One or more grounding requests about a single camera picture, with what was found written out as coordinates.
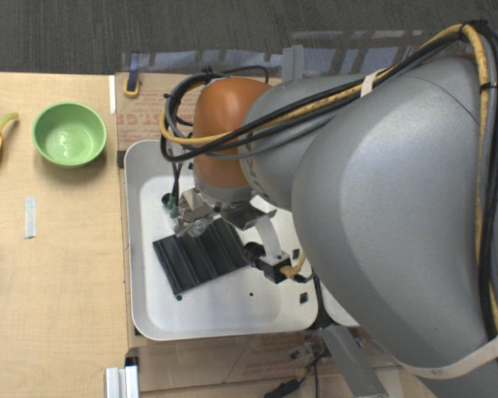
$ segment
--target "gray carpet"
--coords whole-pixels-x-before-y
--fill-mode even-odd
[[[352,72],[477,18],[498,31],[498,0],[0,0],[0,71],[273,67],[301,44],[307,70]]]

